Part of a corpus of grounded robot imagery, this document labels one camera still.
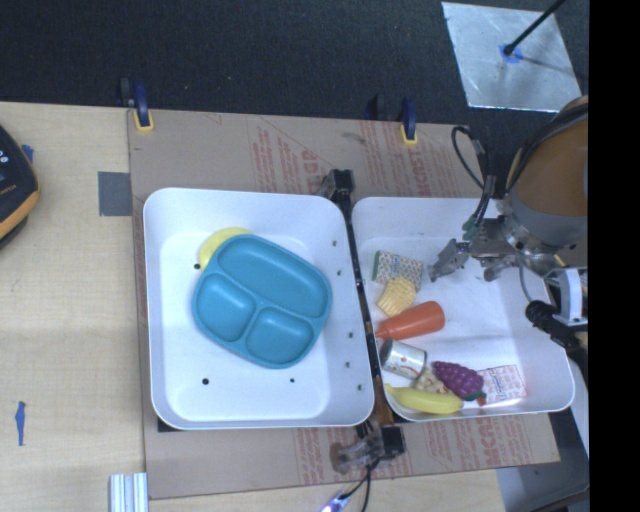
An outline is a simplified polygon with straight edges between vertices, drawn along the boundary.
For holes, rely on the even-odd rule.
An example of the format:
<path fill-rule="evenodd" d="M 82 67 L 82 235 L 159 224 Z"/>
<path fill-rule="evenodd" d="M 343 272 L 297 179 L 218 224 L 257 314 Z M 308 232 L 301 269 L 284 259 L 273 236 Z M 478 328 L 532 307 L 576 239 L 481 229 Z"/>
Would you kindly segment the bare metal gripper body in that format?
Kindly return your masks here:
<path fill-rule="evenodd" d="M 556 249 L 545 245 L 518 220 L 504 215 L 482 221 L 469 251 L 480 264 L 483 258 L 515 256 L 517 267 L 535 274 L 556 268 Z"/>

